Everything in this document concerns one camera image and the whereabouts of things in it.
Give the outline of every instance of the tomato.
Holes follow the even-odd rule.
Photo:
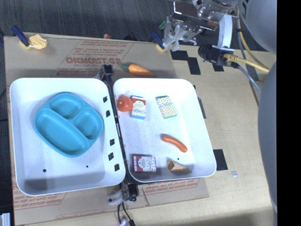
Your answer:
[[[127,96],[121,96],[117,101],[117,108],[121,112],[127,112],[133,109],[133,102]]]

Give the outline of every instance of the blue divided dish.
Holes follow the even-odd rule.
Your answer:
[[[87,102],[63,92],[51,98],[34,117],[37,134],[68,157],[85,153],[103,131],[103,119]]]

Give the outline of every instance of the blue plate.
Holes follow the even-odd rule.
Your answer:
[[[68,157],[85,153],[103,131],[103,119],[87,102],[63,92],[51,98],[34,117],[37,134]]]

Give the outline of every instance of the sausage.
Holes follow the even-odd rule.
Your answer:
[[[162,141],[171,143],[173,145],[175,145],[176,147],[178,147],[180,149],[181,152],[187,152],[187,147],[180,142],[178,139],[171,137],[171,136],[163,136],[162,137]]]

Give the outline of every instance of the beige tabletop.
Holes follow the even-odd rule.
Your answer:
[[[162,57],[161,52],[149,54],[151,43],[135,43],[136,53],[130,50],[127,56],[139,63],[151,57]],[[227,170],[218,170],[205,178],[209,197],[182,202],[128,209],[127,212],[137,226],[142,225],[204,225],[204,226],[262,226],[272,225],[273,209],[269,198],[269,190],[265,177],[257,130],[258,105],[256,93],[248,79],[241,71],[224,67],[223,72],[215,72],[212,65],[203,62],[198,56],[198,47],[181,46],[180,50],[188,52],[189,57],[197,58],[200,75],[190,73],[187,61],[172,60],[170,51],[162,59],[162,63],[153,67],[157,72],[165,71],[164,77],[181,78],[191,82],[205,111],[205,123],[213,149],[222,149]],[[47,64],[16,64],[12,59],[16,51],[5,50],[6,76],[9,85],[21,77],[51,77],[58,66]],[[276,56],[268,52],[253,52],[267,67],[271,68]],[[264,82],[266,73],[256,70],[259,86]],[[40,222],[37,226],[51,225],[102,225],[117,226],[117,212],[99,213],[89,216],[68,218],[56,221]]]

